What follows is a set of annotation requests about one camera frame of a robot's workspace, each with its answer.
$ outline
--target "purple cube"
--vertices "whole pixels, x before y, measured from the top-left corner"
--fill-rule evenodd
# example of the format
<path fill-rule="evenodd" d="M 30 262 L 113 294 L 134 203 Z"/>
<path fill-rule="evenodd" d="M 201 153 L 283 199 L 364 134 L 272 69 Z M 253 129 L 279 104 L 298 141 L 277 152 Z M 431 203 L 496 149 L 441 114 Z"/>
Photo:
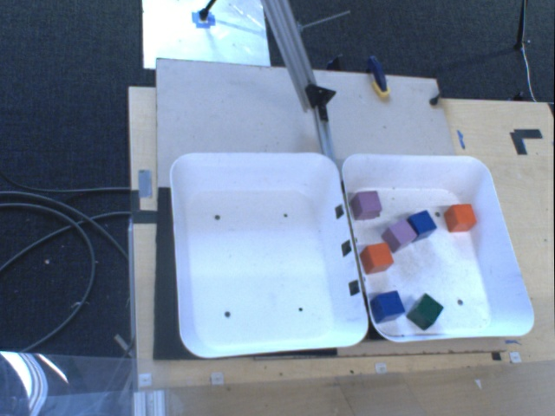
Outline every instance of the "purple cube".
<path fill-rule="evenodd" d="M 350 200 L 350 209 L 355 220 L 377 218 L 382 210 L 382 203 L 375 191 L 361 191 Z"/>
<path fill-rule="evenodd" d="M 415 240 L 416 236 L 416 231 L 410 223 L 403 219 L 385 230 L 382 239 L 389 245 L 391 252 L 395 253 Z"/>

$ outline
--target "blue cube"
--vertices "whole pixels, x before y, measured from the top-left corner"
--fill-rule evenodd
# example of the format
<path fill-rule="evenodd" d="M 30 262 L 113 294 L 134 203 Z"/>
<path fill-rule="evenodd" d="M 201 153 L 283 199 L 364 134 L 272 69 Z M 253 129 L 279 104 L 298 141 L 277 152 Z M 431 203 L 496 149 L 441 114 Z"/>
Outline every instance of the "blue cube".
<path fill-rule="evenodd" d="M 410 226 L 413 227 L 413 230 L 416 232 L 416 239 L 417 240 L 423 239 L 428 237 L 430 234 L 434 232 L 437 228 L 434 220 L 430 216 L 430 213 L 427 211 L 417 212 L 410 216 L 407 221 L 410 223 Z"/>
<path fill-rule="evenodd" d="M 393 321 L 405 312 L 397 291 L 381 293 L 370 301 L 370 307 L 375 323 Z"/>

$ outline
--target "empty white tray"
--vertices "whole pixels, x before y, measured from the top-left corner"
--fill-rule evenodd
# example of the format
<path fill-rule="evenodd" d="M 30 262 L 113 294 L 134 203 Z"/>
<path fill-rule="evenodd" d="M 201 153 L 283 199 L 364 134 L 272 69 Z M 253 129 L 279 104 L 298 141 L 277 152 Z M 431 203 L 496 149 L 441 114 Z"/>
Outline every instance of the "empty white tray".
<path fill-rule="evenodd" d="M 391 341 L 524 335 L 534 314 L 490 172 L 471 157 L 360 154 L 343 165 L 346 192 L 375 190 L 382 214 L 353 220 L 357 252 L 382 242 L 394 222 L 428 210 L 437 230 L 393 254 L 394 264 L 364 276 L 369 298 L 397 290 L 409 311 L 424 293 L 444 307 L 423 331 L 405 315 L 375 324 Z M 453 204 L 471 204 L 478 223 L 450 233 L 443 213 Z"/>
<path fill-rule="evenodd" d="M 345 347 L 366 335 L 329 159 L 187 154 L 172 166 L 171 188 L 180 335 L 193 354 Z"/>

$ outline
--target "green cube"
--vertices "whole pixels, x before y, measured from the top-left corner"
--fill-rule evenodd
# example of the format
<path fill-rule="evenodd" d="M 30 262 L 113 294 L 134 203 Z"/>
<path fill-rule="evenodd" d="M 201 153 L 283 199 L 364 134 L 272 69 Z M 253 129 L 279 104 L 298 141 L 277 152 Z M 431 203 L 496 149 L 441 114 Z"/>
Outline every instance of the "green cube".
<path fill-rule="evenodd" d="M 434 325 L 442 310 L 443 305 L 425 294 L 408 312 L 407 318 L 421 329 L 428 329 Z"/>

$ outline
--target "dark carpet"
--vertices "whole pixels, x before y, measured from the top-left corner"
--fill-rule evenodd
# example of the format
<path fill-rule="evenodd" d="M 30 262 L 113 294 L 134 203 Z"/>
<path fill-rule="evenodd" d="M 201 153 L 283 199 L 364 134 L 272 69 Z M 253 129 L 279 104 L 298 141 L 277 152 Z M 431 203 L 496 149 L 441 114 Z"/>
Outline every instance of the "dark carpet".
<path fill-rule="evenodd" d="M 314 68 L 342 55 L 363 71 L 376 55 L 387 74 L 434 77 L 446 97 L 528 100 L 522 55 L 513 49 L 521 0 L 291 0 L 301 24 L 351 15 L 303 33 Z M 532 87 L 553 99 L 555 0 L 529 0 Z M 0 0 L 0 170 L 25 185 L 67 189 L 128 185 L 127 88 L 153 86 L 142 68 L 141 0 Z M 270 36 L 272 64 L 282 64 Z M 0 191 L 15 189 L 0 180 Z M 126 193 L 69 199 L 88 215 L 129 211 Z M 3 203 L 16 198 L 2 198 Z M 0 264 L 63 225 L 36 211 L 0 210 Z M 127 248 L 128 220 L 102 222 Z M 81 312 L 37 348 L 118 356 L 130 341 L 128 268 L 86 228 L 96 279 Z M 87 287 L 87 247 L 69 233 L 0 272 L 0 349 L 39 340 L 75 309 Z"/>

